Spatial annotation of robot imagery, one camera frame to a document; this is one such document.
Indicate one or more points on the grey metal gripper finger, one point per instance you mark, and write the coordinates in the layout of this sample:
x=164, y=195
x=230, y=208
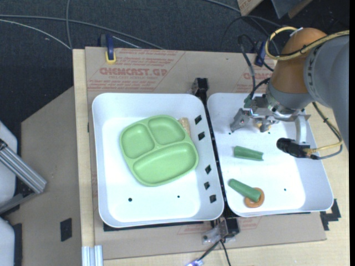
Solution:
x=266, y=125
x=240, y=119

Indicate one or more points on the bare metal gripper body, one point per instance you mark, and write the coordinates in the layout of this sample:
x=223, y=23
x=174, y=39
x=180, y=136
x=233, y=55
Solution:
x=262, y=108

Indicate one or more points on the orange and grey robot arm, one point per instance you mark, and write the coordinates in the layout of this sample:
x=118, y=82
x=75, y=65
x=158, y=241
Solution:
x=291, y=71

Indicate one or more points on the green celery stick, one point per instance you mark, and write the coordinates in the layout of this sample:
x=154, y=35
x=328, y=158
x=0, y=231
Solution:
x=248, y=152
x=244, y=189

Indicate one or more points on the white plastic tray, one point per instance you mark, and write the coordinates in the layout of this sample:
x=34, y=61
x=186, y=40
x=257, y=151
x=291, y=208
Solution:
x=155, y=206
x=280, y=176

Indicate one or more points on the green divided plate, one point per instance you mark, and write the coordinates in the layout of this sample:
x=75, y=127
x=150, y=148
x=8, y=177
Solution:
x=159, y=151

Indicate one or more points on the brown cardboard board red print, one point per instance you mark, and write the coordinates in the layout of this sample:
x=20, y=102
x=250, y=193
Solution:
x=166, y=71

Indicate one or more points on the black cylinder on white bracket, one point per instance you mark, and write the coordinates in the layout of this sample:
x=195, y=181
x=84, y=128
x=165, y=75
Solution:
x=289, y=147

